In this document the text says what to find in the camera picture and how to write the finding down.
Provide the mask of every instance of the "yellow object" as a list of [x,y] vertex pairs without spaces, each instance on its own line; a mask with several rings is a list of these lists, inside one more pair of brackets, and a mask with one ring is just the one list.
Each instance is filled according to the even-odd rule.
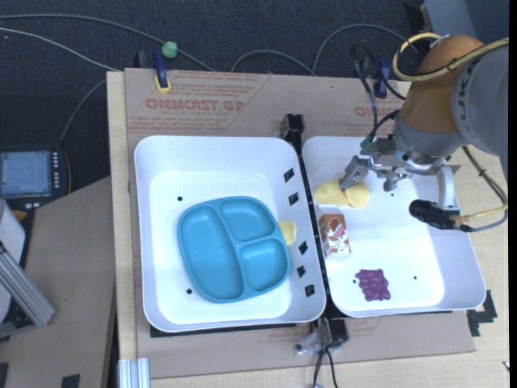
[[344,192],[339,187],[339,180],[332,179],[320,185],[314,193],[314,199],[318,204],[337,205],[343,207],[350,205],[360,209],[368,204],[370,191],[364,181],[347,188]]
[[398,62],[399,62],[400,55],[411,44],[413,44],[417,40],[421,40],[421,39],[436,39],[438,42],[440,42],[441,40],[443,40],[443,41],[454,40],[453,41],[454,45],[456,45],[458,42],[460,42],[460,46],[455,48],[455,50],[466,49],[467,46],[463,45],[464,42],[468,42],[469,40],[475,41],[474,38],[470,38],[468,36],[462,36],[462,35],[440,36],[440,35],[436,35],[435,33],[428,33],[428,32],[421,33],[419,35],[410,37],[397,50],[397,52],[393,56],[393,60],[392,60],[393,72],[395,73],[395,75],[397,75],[398,78],[400,78],[404,81],[413,81],[413,82],[420,81],[421,82],[421,81],[426,81],[429,79],[437,78],[439,76],[443,76],[454,70],[458,70],[458,68],[460,68],[460,66],[464,65],[468,61],[471,61],[475,57],[481,56],[482,54],[487,53],[490,50],[494,50],[501,46],[510,44],[510,37],[505,37],[503,39],[496,40],[496,41],[493,41],[488,44],[483,44],[480,42],[481,44],[476,44],[474,47],[469,48],[469,50],[459,53],[459,55],[457,57],[452,57],[446,65],[439,65],[438,68],[435,68],[433,70],[426,70],[425,72],[422,70],[419,70],[418,73],[415,75],[408,75],[408,74],[402,73],[398,69]]
[[284,236],[285,244],[290,246],[296,239],[296,224],[294,221],[280,220],[278,227]]
[[[457,133],[452,114],[452,91],[461,68],[449,70],[455,59],[483,47],[478,39],[454,35],[438,40],[418,67],[418,81],[411,84],[402,104],[400,119],[410,128],[423,133]],[[447,73],[424,78],[433,70]]]
[[27,216],[27,213],[18,210],[13,210],[13,214],[16,216],[18,221],[23,221],[23,219]]
[[156,89],[158,89],[158,92],[162,95],[168,94],[170,91],[172,91],[172,84],[170,83],[169,78],[167,78],[167,87],[161,87],[160,82],[158,81],[158,76],[154,77],[154,84],[156,85]]

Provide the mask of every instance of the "yellow sponge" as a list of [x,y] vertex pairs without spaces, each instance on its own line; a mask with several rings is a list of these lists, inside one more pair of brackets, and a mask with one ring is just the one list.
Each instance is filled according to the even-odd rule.
[[320,185],[314,193],[314,200],[322,205],[337,205],[343,207],[350,205],[360,209],[368,204],[370,191],[364,181],[347,188],[344,192],[339,187],[339,180],[332,179]]
[[280,220],[278,227],[284,236],[285,244],[290,246],[296,239],[296,224],[294,221]]

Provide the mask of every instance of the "dark carpet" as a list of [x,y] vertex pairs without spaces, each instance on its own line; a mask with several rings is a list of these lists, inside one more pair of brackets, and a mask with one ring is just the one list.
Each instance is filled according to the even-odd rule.
[[[42,36],[118,70],[133,66],[138,50],[150,52],[160,44],[93,19],[7,16],[63,14],[120,23],[158,40],[173,40],[218,71],[230,71],[239,57],[262,49],[288,54],[310,68],[321,44],[341,27],[368,24],[413,35],[421,5],[422,0],[0,0],[0,27]],[[349,28],[328,42],[314,73],[351,77],[351,46],[363,44],[378,59],[390,60],[400,43],[379,29]],[[47,41],[5,30],[0,30],[0,60],[0,144],[63,137],[73,190],[109,175],[104,87],[84,103],[65,131],[73,111],[104,79],[106,69]],[[167,67],[206,69],[185,56],[168,61]],[[235,71],[308,74],[296,62],[271,54],[248,57]]]

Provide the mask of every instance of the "yellow cable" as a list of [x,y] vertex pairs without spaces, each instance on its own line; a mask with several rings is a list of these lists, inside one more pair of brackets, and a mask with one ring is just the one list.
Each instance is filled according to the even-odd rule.
[[[471,161],[473,161],[474,166],[477,166],[478,168],[481,167],[479,165],[479,162],[471,154],[470,154],[469,158]],[[490,177],[488,174],[486,174],[486,172],[485,172],[484,176],[485,176],[486,180],[489,183],[491,183],[495,189],[498,190],[499,194],[501,194],[502,206],[497,207],[496,209],[485,210],[485,211],[481,211],[479,213],[469,214],[466,216],[450,216],[450,219],[453,220],[458,226],[460,226],[468,221],[471,221],[474,218],[491,216],[493,214],[503,212],[508,208],[508,197],[506,196],[505,192],[502,190],[502,188],[499,186],[499,184],[497,184],[494,181],[494,179],[492,179],[492,177]]]
[[404,52],[404,50],[406,50],[411,44],[413,44],[417,40],[422,40],[422,39],[437,39],[438,40],[441,38],[442,38],[442,36],[440,36],[440,35],[437,35],[435,33],[426,32],[426,33],[420,33],[420,34],[410,37],[408,40],[406,40],[401,45],[401,47],[398,49],[398,51],[395,53],[395,55],[393,56],[392,67],[393,67],[393,72],[395,73],[395,75],[397,75],[397,77],[399,77],[402,80],[410,81],[410,82],[421,82],[421,81],[426,81],[429,79],[437,78],[438,76],[442,76],[442,75],[448,74],[449,72],[452,72],[453,70],[456,70],[459,66],[474,59],[475,57],[482,55],[483,53],[487,53],[490,50],[494,50],[496,48],[499,48],[501,46],[504,46],[504,45],[507,45],[510,43],[510,38],[505,37],[504,39],[500,39],[500,40],[496,40],[492,43],[484,44],[483,46],[480,46],[479,48],[475,48],[474,50],[466,53],[462,57],[459,57],[458,59],[453,60],[449,64],[447,64],[437,70],[429,72],[427,74],[409,75],[409,74],[404,74],[403,72],[401,72],[399,70],[399,68],[398,68],[399,57],[402,54],[402,52]]
[[68,172],[68,192],[67,194],[70,194],[72,192],[72,169],[70,168],[70,160],[68,159],[68,154],[64,149],[61,148],[63,151],[63,155],[65,156],[66,161],[66,170]]

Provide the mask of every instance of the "wooden table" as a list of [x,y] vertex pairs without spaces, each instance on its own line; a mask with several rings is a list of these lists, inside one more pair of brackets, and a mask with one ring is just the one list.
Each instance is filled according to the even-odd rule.
[[107,386],[115,324],[111,181],[36,210],[25,272],[56,310],[0,343],[5,385]]
[[[129,165],[127,141],[127,117],[124,73],[107,74],[108,114],[111,143],[111,181],[116,251],[116,296],[119,326],[120,359],[135,361],[139,357],[135,311],[134,272],[132,260],[131,204],[128,192]],[[288,104],[288,99],[276,102]],[[325,104],[321,105],[325,120]],[[506,186],[498,160],[476,152],[490,174]],[[462,209],[472,213],[491,209],[498,205],[497,197],[477,177],[466,157],[456,152],[453,163],[462,165],[456,175],[456,194]],[[361,387],[483,387],[509,386],[510,374],[503,364],[509,361],[509,314],[508,314],[508,248],[507,222],[480,233],[471,234],[486,288],[491,291],[498,317],[493,323],[482,324],[481,336],[474,338],[475,352],[420,356],[382,361],[361,361],[336,365],[339,386]],[[313,380],[313,366],[268,369],[236,373],[214,373],[187,377],[152,379],[153,387],[196,386],[309,386]],[[333,385],[330,367],[324,362],[318,383]]]

